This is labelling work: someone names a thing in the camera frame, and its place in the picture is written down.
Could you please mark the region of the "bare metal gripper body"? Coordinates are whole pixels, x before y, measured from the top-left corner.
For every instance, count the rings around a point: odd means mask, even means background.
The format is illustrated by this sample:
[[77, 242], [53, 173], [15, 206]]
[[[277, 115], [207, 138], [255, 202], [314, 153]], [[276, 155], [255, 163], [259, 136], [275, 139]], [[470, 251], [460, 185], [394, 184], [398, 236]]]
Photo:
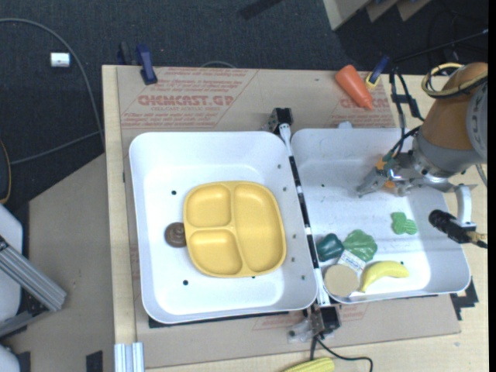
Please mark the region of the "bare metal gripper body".
[[395, 181], [410, 181], [413, 188], [431, 187], [443, 193], [454, 190], [446, 172], [431, 165], [417, 151], [406, 153], [388, 153], [382, 157], [387, 183], [394, 185]]

